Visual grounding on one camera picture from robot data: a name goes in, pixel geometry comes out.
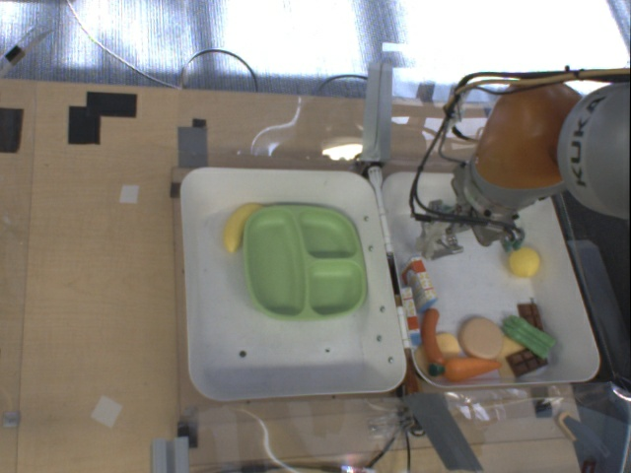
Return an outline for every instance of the green plate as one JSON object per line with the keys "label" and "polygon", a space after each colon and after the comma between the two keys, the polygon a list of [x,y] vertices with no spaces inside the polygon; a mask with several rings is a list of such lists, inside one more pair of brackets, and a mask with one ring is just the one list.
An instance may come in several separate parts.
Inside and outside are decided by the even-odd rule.
{"label": "green plate", "polygon": [[308,205],[265,207],[244,232],[245,279],[261,311],[314,320],[349,313],[366,298],[366,266],[353,223]]}

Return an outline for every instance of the toy banana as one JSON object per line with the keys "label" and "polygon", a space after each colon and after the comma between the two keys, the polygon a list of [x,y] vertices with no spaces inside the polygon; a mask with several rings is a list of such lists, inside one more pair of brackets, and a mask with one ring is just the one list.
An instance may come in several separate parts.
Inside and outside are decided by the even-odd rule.
{"label": "toy banana", "polygon": [[245,203],[233,212],[224,226],[224,246],[228,252],[235,252],[244,237],[245,222],[254,212],[263,208],[260,203]]}

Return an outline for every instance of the wooden table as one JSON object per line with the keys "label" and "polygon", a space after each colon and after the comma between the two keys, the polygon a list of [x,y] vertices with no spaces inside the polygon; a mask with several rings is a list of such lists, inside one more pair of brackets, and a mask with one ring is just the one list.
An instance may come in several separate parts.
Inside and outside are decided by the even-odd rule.
{"label": "wooden table", "polygon": [[[135,94],[137,113],[101,117],[99,145],[70,145],[69,107],[86,106],[87,92]],[[363,101],[2,81],[0,107],[24,111],[20,151],[0,154],[0,411],[21,413],[18,427],[0,429],[0,472],[144,473],[152,439],[172,439],[186,412],[199,423],[197,471],[267,458],[261,424],[243,409],[266,424],[279,457],[361,464],[384,445],[369,424],[391,414],[392,398],[206,400],[177,332],[177,129],[204,119],[214,166],[349,169],[321,151],[359,140]],[[426,118],[441,112],[398,101],[393,115],[405,122],[392,125],[389,168],[410,169]],[[571,407],[569,388],[555,390]],[[113,422],[103,424],[93,412],[107,401]],[[460,422],[487,470],[517,471],[522,456],[532,469],[575,471],[556,426],[535,419],[529,401],[509,403],[517,419]],[[413,447],[416,467],[442,471],[426,438]],[[402,448],[383,471],[404,467]]]}

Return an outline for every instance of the toy lemon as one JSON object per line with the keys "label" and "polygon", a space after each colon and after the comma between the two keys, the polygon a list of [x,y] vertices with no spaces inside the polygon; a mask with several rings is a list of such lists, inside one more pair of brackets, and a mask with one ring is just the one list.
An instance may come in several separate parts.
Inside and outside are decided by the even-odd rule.
{"label": "toy lemon", "polygon": [[522,247],[509,256],[509,267],[518,277],[532,277],[538,270],[541,259],[536,250]]}

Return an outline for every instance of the brown chocolate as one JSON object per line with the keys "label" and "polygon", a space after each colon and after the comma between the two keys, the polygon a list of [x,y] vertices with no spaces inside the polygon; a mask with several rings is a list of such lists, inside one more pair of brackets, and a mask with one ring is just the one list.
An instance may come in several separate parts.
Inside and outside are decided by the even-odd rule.
{"label": "brown chocolate", "polygon": [[536,304],[518,304],[517,310],[520,317],[528,324],[543,331],[543,322],[541,322],[539,307]]}
{"label": "brown chocolate", "polygon": [[523,349],[522,351],[507,356],[506,361],[515,376],[522,376],[523,374],[534,372],[548,364],[547,359],[536,356],[529,349]]}
{"label": "brown chocolate", "polygon": [[[528,324],[543,331],[543,322],[541,322],[539,307],[535,303],[518,304],[517,310],[520,317]],[[548,364],[547,359],[536,356],[529,349],[523,349],[511,356],[507,356],[506,361],[515,376],[522,376],[523,374],[534,372]]]}

